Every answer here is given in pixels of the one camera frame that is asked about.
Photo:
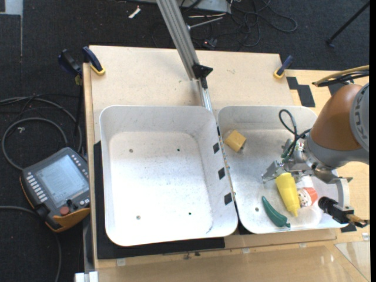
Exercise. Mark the black cylinder on white bracket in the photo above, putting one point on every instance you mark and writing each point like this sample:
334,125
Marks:
337,211

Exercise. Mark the orange and white spotted cup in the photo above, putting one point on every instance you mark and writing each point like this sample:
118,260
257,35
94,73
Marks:
308,196

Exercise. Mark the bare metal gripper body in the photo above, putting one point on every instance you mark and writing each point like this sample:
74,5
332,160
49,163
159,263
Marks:
298,161

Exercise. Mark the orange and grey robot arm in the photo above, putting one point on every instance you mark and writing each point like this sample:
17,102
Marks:
335,119

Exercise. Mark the yellow squeeze bottle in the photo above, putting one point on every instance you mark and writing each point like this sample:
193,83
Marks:
288,191

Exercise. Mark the thin black and white rod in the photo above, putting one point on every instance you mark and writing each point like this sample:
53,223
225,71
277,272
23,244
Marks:
207,98

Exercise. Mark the white plastic tray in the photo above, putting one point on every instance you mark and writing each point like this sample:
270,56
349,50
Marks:
158,181
252,172

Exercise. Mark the yellow cube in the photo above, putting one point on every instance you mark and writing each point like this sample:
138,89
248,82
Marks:
235,140

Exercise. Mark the green chilli pepper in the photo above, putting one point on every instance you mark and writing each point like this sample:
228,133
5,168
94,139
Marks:
274,214

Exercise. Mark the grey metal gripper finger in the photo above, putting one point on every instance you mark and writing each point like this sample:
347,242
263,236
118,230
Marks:
268,179
274,169

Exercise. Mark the pale wood board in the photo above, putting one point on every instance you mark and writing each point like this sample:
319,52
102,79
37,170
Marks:
147,78

